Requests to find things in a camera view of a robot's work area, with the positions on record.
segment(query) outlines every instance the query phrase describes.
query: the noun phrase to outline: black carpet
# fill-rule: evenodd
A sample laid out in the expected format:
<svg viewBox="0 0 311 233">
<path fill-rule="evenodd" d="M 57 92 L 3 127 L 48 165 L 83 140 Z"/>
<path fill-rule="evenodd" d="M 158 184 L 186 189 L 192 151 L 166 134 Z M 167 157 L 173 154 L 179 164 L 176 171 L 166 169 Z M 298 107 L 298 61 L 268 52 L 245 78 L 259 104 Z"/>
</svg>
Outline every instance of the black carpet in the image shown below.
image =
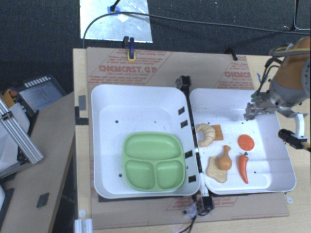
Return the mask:
<svg viewBox="0 0 311 233">
<path fill-rule="evenodd" d="M 188 20 L 283 31 L 291 28 L 294 0 L 147 0 L 149 13 Z M 297 24 L 310 27 L 310 0 L 300 0 Z M 171 22 L 152 18 L 150 50 L 266 55 L 301 35 Z M 53 74 L 73 90 L 72 49 L 82 47 L 79 0 L 0 0 L 0 90 L 15 81 Z M 121 47 L 120 42 L 86 41 L 87 46 Z"/>
</svg>

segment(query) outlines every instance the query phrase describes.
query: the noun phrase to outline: robotic hand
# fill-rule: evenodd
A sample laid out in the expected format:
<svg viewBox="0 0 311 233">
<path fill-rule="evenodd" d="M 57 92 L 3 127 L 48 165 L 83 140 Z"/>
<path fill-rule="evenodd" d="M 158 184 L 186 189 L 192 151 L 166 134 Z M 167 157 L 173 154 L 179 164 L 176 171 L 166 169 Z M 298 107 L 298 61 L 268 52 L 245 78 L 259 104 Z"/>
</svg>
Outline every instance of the robotic hand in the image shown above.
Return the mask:
<svg viewBox="0 0 311 233">
<path fill-rule="evenodd" d="M 278 111 L 287 118 L 295 118 L 296 132 L 281 130 L 278 135 L 296 149 L 310 151 L 310 144 L 304 137 L 304 116 L 295 113 L 292 107 L 310 98 L 310 36 L 304 37 L 294 45 L 270 50 L 272 56 L 265 65 L 265 71 L 259 89 L 252 95 L 251 103 L 247 104 L 244 118 L 253 120 L 261 114 Z M 273 67 L 278 67 L 276 75 L 270 81 L 269 90 L 260 92 L 268 73 Z"/>
</svg>

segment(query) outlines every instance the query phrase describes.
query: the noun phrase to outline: toy food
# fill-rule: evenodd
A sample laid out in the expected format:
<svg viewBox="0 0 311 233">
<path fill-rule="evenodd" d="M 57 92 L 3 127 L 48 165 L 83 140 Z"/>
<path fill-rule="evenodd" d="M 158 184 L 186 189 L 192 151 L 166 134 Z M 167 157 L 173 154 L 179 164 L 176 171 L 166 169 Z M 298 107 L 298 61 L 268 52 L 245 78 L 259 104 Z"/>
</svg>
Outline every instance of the toy food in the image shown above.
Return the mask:
<svg viewBox="0 0 311 233">
<path fill-rule="evenodd" d="M 254 148 L 255 143 L 253 138 L 251 138 L 249 135 L 242 134 L 238 138 L 238 144 L 241 149 L 244 151 L 250 151 Z"/>
<path fill-rule="evenodd" d="M 221 128 L 220 124 L 212 125 L 212 127 L 215 130 L 214 141 L 222 141 L 224 139 L 224 135 L 223 135 L 222 128 Z"/>
<path fill-rule="evenodd" d="M 219 168 L 221 170 L 229 170 L 232 166 L 232 161 L 229 157 L 229 151 L 230 151 L 230 147 L 225 145 L 224 146 L 224 153 L 222 154 L 222 156 L 219 158 L 218 164 L 219 164 Z"/>
<path fill-rule="evenodd" d="M 215 130 L 212 126 L 201 123 L 196 127 L 196 131 L 202 131 L 204 135 L 204 140 L 199 141 L 199 147 L 207 147 L 210 145 L 215 139 Z"/>
<path fill-rule="evenodd" d="M 246 165 L 247 165 L 248 157 L 247 152 L 239 157 L 239 171 L 242 179 L 246 184 L 248 184 L 247 173 L 246 173 Z"/>
<path fill-rule="evenodd" d="M 225 183 L 227 180 L 227 170 L 221 170 L 218 166 L 218 158 L 212 156 L 209 159 L 208 168 L 206 170 L 207 176 L 215 179 L 219 183 Z"/>
</svg>

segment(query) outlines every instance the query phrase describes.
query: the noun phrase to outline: beige ring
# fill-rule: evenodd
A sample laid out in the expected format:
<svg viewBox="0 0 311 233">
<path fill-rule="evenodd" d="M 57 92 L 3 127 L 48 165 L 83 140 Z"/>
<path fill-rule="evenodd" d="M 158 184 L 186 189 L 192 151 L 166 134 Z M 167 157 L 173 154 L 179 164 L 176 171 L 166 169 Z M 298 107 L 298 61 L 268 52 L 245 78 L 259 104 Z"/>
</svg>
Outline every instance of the beige ring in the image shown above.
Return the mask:
<svg viewBox="0 0 311 233">
<path fill-rule="evenodd" d="M 199 131 L 202 131 L 204 135 L 204 140 L 199 141 L 199 147 L 207 147 L 215 140 L 215 137 L 216 137 L 215 130 L 209 124 L 206 124 L 206 123 L 199 124 L 196 127 L 196 131 L 197 133 Z"/>
</svg>

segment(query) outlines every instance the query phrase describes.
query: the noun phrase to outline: red tomato slice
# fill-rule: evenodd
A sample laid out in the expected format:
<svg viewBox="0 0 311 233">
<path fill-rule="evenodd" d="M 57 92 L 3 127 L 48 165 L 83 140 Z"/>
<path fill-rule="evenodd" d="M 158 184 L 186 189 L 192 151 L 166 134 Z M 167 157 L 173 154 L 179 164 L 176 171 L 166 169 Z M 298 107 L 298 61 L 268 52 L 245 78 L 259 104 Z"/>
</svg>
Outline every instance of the red tomato slice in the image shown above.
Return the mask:
<svg viewBox="0 0 311 233">
<path fill-rule="evenodd" d="M 255 143 L 253 138 L 251 138 L 249 135 L 242 134 L 238 138 L 238 144 L 241 149 L 244 151 L 250 151 L 254 148 Z"/>
</svg>

